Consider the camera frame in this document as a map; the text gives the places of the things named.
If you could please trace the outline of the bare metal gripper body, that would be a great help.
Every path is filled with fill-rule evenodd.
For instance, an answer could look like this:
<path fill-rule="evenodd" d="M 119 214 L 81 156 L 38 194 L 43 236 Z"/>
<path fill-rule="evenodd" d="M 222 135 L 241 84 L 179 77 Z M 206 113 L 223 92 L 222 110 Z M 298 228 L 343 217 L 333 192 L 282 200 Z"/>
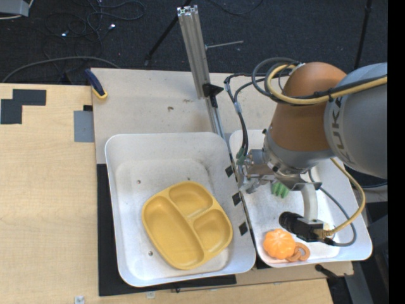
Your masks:
<path fill-rule="evenodd" d="M 301 175 L 312 167 L 312 152 L 285 148 L 252 149 L 245 159 L 245 175 L 258 179 L 260 175 L 274 175 L 272 182 L 303 183 Z"/>

